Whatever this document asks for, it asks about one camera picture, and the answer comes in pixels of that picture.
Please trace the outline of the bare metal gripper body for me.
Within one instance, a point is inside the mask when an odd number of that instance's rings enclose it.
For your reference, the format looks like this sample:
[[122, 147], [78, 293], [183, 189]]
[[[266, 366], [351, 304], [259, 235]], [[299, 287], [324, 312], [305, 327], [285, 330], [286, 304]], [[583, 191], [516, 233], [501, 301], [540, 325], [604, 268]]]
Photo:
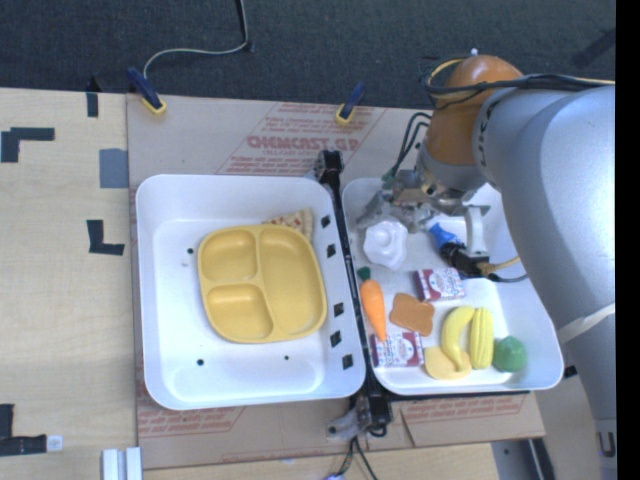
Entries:
[[448, 187], [428, 171], [400, 170], [391, 186], [391, 203], [403, 216], [427, 221], [438, 215], [461, 216], [477, 192]]

